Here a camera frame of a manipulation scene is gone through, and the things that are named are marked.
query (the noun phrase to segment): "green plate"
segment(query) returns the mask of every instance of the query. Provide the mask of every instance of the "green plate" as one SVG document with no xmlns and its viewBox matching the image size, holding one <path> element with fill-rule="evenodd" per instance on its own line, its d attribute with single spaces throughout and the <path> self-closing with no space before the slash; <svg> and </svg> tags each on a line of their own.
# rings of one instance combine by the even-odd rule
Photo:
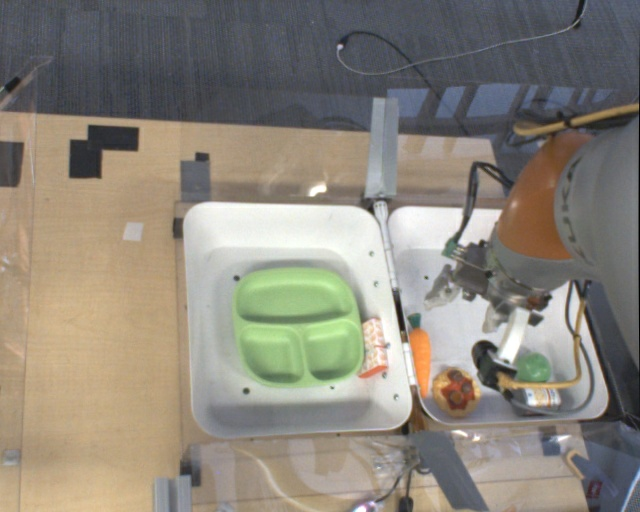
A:
<svg viewBox="0 0 640 512">
<path fill-rule="evenodd" d="M 356 299 L 328 270 L 277 268 L 243 277 L 233 295 L 233 325 L 245 370 L 268 386 L 330 384 L 362 366 Z"/>
</svg>

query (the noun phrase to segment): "wooden surface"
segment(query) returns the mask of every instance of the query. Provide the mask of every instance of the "wooden surface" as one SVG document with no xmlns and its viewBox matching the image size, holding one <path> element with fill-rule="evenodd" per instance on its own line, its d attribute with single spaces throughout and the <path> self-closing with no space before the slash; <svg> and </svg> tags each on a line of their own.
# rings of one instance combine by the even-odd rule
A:
<svg viewBox="0 0 640 512">
<path fill-rule="evenodd" d="M 101 180 L 70 180 L 69 140 L 86 139 L 91 123 L 139 127 L 139 151 L 106 151 Z M 492 159 L 487 141 L 402 136 L 399 147 L 400 190 L 422 204 L 460 204 L 471 161 Z M 22 512 L 151 511 L 153 479 L 179 471 L 185 437 L 171 225 L 180 160 L 193 160 L 195 152 L 211 155 L 217 199 L 300 200 L 325 183 L 325 201 L 357 202 L 368 135 L 39 116 Z M 480 194 L 500 203 L 499 187 L 486 180 Z M 128 222 L 144 224 L 141 241 L 123 240 Z M 330 473 L 344 453 L 336 438 L 326 439 L 318 453 Z M 287 474 L 291 461 L 284 463 L 289 451 L 267 455 L 260 468 L 295 481 Z M 517 510 L 554 510 L 560 499 L 583 510 L 579 482 L 566 468 L 549 478 L 550 461 L 535 460 L 507 487 L 487 463 L 480 480 L 487 501 L 504 503 L 506 492 L 510 503 L 533 507 Z M 0 478 L 13 488 L 4 473 Z M 269 478 L 262 482 L 256 485 L 264 495 L 247 497 L 237 510 L 344 510 L 351 503 L 305 491 L 296 498 L 300 508 L 273 497 Z M 370 493 L 379 491 L 375 480 L 369 485 Z M 428 478 L 416 484 L 415 496 L 422 495 L 416 510 L 448 510 Z M 216 510 L 212 499 L 201 496 L 196 510 Z"/>
</svg>

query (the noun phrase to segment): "toy carrot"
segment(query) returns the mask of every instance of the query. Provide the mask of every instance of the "toy carrot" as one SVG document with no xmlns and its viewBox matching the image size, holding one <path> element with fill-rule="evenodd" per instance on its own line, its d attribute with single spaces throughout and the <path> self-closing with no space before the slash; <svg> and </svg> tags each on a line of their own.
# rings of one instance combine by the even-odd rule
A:
<svg viewBox="0 0 640 512">
<path fill-rule="evenodd" d="M 413 364 L 416 368 L 416 378 L 420 396 L 426 398 L 429 393 L 429 377 L 431 374 L 431 341 L 429 335 L 420 327 L 422 317 L 420 313 L 409 315 L 412 330 L 409 333 L 409 344 L 413 352 Z"/>
</svg>

